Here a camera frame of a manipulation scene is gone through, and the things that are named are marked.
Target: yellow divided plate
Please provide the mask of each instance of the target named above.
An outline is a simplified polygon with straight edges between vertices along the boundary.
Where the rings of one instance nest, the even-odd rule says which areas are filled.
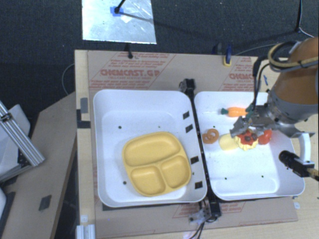
[[[191,177],[183,146],[168,132],[146,134],[128,141],[122,158],[131,183],[143,196],[177,190]]]

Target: silver metal sheet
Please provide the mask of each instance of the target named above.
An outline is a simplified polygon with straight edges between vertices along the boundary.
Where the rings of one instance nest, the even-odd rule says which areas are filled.
[[[151,0],[82,0],[84,40],[156,44]]]

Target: red toy tomato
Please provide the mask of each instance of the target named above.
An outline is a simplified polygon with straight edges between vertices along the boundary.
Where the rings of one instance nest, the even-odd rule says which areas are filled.
[[[261,145],[267,144],[268,142],[270,142],[272,134],[273,132],[271,131],[271,129],[265,130],[264,134],[258,137],[258,143]]]

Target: black carpet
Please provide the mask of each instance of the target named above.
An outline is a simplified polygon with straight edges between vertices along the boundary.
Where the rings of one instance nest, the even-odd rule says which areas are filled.
[[[294,32],[299,0],[152,0],[152,6],[158,44],[133,44],[133,51],[209,54],[221,42],[236,54],[307,38]],[[312,35],[318,14],[319,0],[304,0],[302,28]],[[124,43],[83,41],[81,20],[81,0],[0,0],[0,100],[8,108],[21,104],[32,117],[65,96],[61,76],[75,49],[124,49]],[[73,70],[65,85],[74,90]]]

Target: orange carrot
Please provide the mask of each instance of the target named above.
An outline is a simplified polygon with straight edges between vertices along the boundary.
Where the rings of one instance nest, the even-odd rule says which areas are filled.
[[[227,110],[222,108],[221,114],[227,114],[230,117],[239,117],[239,116],[245,116],[247,112],[245,108],[230,107]]]

